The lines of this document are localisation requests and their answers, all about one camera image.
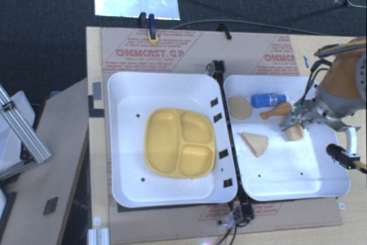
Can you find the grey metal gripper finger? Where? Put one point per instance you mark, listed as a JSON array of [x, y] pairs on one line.
[[288, 121], [303, 123]]

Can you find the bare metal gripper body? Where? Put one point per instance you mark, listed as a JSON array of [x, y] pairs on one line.
[[318, 114]]

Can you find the tan bread roll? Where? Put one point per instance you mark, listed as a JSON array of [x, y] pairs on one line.
[[294, 134]]

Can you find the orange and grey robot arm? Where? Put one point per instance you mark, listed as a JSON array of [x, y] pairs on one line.
[[342, 77]]

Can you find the brown chicken drumstick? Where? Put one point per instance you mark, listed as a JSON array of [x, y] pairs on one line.
[[277, 110]]

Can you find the blue plastic bottle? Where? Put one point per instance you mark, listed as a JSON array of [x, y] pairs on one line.
[[265, 100]]

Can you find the tan triangular sandwich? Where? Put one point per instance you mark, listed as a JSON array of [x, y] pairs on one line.
[[257, 143]]

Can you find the tan round biscuit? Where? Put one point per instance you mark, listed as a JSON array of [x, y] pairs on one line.
[[239, 108]]

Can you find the white plastic tray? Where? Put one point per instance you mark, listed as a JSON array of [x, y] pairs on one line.
[[286, 175], [129, 135]]

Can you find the thin black and white rod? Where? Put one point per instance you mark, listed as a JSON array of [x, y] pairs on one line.
[[231, 135]]

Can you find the yellow divided plate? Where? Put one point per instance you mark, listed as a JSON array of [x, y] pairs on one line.
[[164, 143]]

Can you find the brown cardboard board red print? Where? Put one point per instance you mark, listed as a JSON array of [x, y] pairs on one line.
[[183, 48]]

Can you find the black cylinder on white bracket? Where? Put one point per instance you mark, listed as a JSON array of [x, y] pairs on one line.
[[341, 153]]

